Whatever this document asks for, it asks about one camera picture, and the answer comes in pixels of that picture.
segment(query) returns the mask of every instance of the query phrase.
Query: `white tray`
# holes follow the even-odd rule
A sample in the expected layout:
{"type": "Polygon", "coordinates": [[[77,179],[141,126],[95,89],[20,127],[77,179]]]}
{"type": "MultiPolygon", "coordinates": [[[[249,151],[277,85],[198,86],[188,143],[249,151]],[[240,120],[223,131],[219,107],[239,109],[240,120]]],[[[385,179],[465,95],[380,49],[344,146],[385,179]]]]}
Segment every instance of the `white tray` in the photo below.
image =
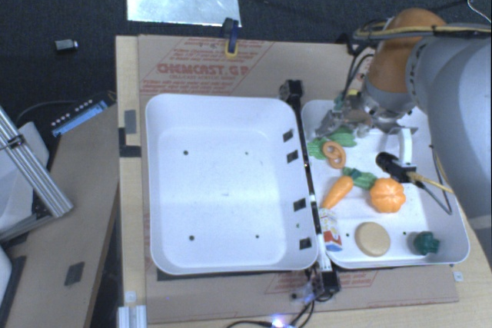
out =
{"type": "Polygon", "coordinates": [[[145,116],[157,267],[190,274],[312,265],[317,242],[287,104],[161,94],[145,116]]]}
{"type": "MultiPolygon", "coordinates": [[[[319,127],[321,119],[333,101],[309,101],[303,108],[302,119],[306,140],[312,141],[314,130],[319,127]]],[[[437,179],[432,151],[431,136],[427,126],[427,116],[415,109],[411,116],[405,116],[400,123],[406,127],[418,127],[413,140],[413,164],[417,172],[431,179],[437,179]]],[[[399,156],[399,142],[396,135],[386,135],[379,130],[372,130],[365,138],[356,138],[357,146],[345,149],[347,167],[355,167],[359,171],[371,172],[377,177],[389,177],[375,163],[376,155],[386,151],[399,156]]],[[[318,206],[331,185],[341,176],[341,170],[335,170],[326,160],[310,157],[311,172],[318,206]]],[[[444,202],[439,189],[430,187],[444,202]]],[[[459,263],[469,252],[470,245],[464,223],[460,215],[456,197],[448,194],[452,214],[448,215],[437,203],[421,189],[413,184],[404,185],[406,203],[395,214],[380,214],[370,202],[369,192],[359,187],[352,191],[332,210],[337,216],[338,230],[341,235],[342,250],[328,251],[328,256],[337,265],[348,268],[398,267],[405,265],[421,265],[436,263],[459,263]],[[355,243],[354,233],[359,224],[373,221],[381,224],[389,233],[391,246],[382,257],[369,257],[362,253],[355,243]],[[421,231],[432,231],[440,241],[438,253],[421,256],[414,252],[412,246],[416,234],[421,231]]]]}

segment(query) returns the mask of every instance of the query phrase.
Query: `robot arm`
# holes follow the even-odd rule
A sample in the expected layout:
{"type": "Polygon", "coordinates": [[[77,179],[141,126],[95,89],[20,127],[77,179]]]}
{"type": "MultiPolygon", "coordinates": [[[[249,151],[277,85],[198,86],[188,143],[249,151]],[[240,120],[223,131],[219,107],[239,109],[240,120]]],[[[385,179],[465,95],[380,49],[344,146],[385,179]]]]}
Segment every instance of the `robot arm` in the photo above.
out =
{"type": "Polygon", "coordinates": [[[385,31],[356,106],[385,132],[415,105],[427,114],[440,167],[472,227],[480,222],[476,232],[490,259],[490,27],[445,25],[433,13],[411,8],[378,36],[385,31]],[[431,33],[406,37],[413,26],[431,33]]]}

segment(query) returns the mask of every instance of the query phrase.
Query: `toy pretzel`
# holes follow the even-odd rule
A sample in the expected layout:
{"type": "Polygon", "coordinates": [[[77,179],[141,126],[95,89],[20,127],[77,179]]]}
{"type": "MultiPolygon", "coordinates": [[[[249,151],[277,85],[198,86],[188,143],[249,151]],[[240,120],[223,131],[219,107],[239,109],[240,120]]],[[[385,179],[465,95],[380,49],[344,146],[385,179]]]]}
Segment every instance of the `toy pretzel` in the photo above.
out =
{"type": "Polygon", "coordinates": [[[323,144],[321,151],[333,168],[340,169],[345,166],[347,154],[339,143],[335,141],[326,141],[323,144]]]}

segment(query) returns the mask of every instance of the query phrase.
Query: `wooden table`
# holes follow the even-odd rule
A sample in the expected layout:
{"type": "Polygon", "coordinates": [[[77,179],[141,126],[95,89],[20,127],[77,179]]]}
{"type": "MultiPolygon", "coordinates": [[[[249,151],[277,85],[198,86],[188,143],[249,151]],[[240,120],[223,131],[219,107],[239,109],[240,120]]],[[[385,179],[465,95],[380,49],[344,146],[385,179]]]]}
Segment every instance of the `wooden table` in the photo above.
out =
{"type": "MultiPolygon", "coordinates": [[[[125,127],[125,112],[136,111],[139,119],[138,40],[136,37],[117,37],[118,126],[125,127]]],[[[126,144],[140,146],[137,121],[135,132],[126,135],[126,144]]],[[[145,305],[144,231],[141,192],[141,160],[125,157],[120,160],[121,174],[121,232],[123,288],[131,290],[136,299],[127,298],[125,306],[145,305]]],[[[457,283],[458,303],[423,306],[378,308],[371,310],[315,313],[308,327],[462,327],[492,326],[492,273],[474,232],[467,225],[470,237],[470,256],[454,267],[464,280],[457,283]]],[[[151,325],[152,328],[219,328],[234,320],[209,320],[187,323],[151,325]]]]}
{"type": "Polygon", "coordinates": [[[74,209],[7,250],[26,256],[8,328],[90,326],[117,213],[116,117],[113,106],[61,137],[51,174],[74,209]],[[82,263],[80,280],[65,285],[82,263]]]}

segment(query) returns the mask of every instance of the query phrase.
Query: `cardboard sheet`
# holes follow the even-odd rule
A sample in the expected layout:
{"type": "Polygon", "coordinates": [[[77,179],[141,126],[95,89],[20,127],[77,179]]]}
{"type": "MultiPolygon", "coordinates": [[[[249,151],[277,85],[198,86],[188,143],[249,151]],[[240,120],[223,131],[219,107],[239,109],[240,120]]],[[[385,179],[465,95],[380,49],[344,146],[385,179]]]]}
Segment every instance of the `cardboard sheet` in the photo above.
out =
{"type": "MultiPolygon", "coordinates": [[[[301,79],[303,102],[334,99],[351,57],[343,45],[239,41],[234,59],[225,40],[140,36],[140,113],[156,94],[219,94],[276,97],[287,79],[301,79]]],[[[141,116],[145,212],[145,272],[149,323],[213,320],[296,313],[290,295],[306,283],[304,272],[171,277],[159,273],[149,251],[148,174],[145,119],[141,116]]],[[[342,290],[317,311],[457,302],[449,266],[344,271],[342,290]]]]}

